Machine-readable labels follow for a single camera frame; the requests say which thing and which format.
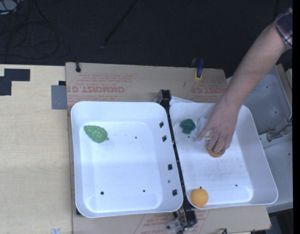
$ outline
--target white tray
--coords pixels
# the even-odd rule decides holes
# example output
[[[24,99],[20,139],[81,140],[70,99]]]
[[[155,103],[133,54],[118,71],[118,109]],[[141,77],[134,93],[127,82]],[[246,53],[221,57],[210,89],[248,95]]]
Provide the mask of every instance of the white tray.
[[[183,194],[165,109],[154,102],[76,103],[75,201],[86,217],[173,212]],[[85,125],[105,128],[93,142]]]
[[[195,124],[209,117],[213,103],[175,103],[170,117],[184,177],[187,197],[202,187],[209,199],[203,209],[242,205],[272,204],[278,191],[265,157],[251,112],[242,106],[229,149],[221,157],[211,157],[196,139],[197,132],[182,133],[180,123],[187,118]]]

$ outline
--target dark green object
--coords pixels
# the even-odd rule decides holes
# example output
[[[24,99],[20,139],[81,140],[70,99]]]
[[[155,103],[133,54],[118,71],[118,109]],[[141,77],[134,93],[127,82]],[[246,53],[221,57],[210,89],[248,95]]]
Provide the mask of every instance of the dark green object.
[[[109,140],[107,131],[99,126],[84,126],[84,130],[93,141],[101,143]]]
[[[183,129],[183,133],[188,135],[195,129],[195,124],[192,119],[185,119],[181,122],[180,127]]]

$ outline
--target plaid shirt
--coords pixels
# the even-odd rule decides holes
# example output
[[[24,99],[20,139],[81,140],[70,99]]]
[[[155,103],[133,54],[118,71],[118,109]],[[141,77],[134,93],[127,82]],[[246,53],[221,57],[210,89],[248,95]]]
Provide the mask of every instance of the plaid shirt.
[[[274,21],[278,32],[287,46],[293,48],[293,9],[289,8]]]

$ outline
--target cardboard sheet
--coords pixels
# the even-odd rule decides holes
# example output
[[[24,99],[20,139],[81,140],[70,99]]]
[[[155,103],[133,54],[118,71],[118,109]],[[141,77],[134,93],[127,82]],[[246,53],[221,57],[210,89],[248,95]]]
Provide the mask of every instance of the cardboard sheet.
[[[71,187],[73,205],[73,229],[75,234],[149,234],[167,233],[165,223],[173,220],[172,213],[135,214],[103,218],[86,218],[77,214],[75,207],[75,182],[73,164],[73,145],[70,111],[72,106],[84,100],[94,101],[154,101],[161,89],[170,90],[171,95],[194,102],[217,102],[227,87],[224,71],[203,69],[203,78],[194,79],[195,69],[183,67],[154,67],[117,64],[80,63],[81,72],[76,71],[76,63],[66,63],[66,84],[68,103],[69,148]],[[238,209],[219,209],[223,221],[214,224],[218,217],[208,219],[211,210],[196,211],[198,224],[192,233],[216,233],[222,228],[230,232],[252,229],[268,229],[270,221],[265,206]],[[251,219],[250,226],[244,217],[259,214],[257,221]]]

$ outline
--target forearm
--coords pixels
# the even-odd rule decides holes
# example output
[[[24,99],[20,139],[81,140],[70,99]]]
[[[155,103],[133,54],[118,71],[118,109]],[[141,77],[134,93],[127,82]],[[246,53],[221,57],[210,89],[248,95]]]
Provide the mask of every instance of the forearm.
[[[265,28],[238,66],[221,102],[238,111],[257,83],[287,49],[274,24]]]

